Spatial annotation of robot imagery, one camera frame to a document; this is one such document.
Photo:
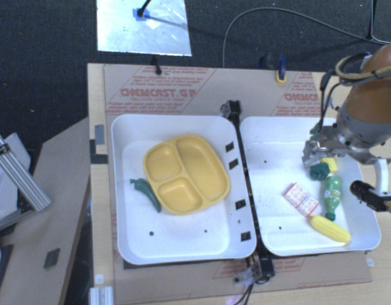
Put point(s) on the green chili pepper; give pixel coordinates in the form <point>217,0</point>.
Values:
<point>148,191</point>

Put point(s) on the large yellow corn cob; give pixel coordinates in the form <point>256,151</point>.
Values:
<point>330,229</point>

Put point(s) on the green plastic bottle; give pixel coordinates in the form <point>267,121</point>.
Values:
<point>332,195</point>

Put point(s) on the brown cardboard board red print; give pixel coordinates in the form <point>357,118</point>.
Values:
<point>182,91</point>

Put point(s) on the small yellow corn cob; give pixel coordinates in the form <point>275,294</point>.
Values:
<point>330,164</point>

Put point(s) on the thin black rod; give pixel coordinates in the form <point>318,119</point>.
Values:
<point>246,170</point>

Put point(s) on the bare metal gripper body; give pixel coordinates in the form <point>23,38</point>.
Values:
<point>341,146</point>

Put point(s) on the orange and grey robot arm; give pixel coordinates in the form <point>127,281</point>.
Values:
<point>370,100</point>

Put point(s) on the white plastic tray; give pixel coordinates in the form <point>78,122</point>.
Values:
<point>182,237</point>
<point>278,157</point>

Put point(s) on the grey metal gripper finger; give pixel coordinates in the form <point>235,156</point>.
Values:
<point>309,160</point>
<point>313,145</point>

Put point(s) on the orange and white carton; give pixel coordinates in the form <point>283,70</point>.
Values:
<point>301,200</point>

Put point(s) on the black cylinder on white bracket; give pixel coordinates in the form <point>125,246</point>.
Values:
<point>370,195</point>

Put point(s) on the yellow divided plate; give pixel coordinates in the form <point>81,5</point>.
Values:
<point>195,157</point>

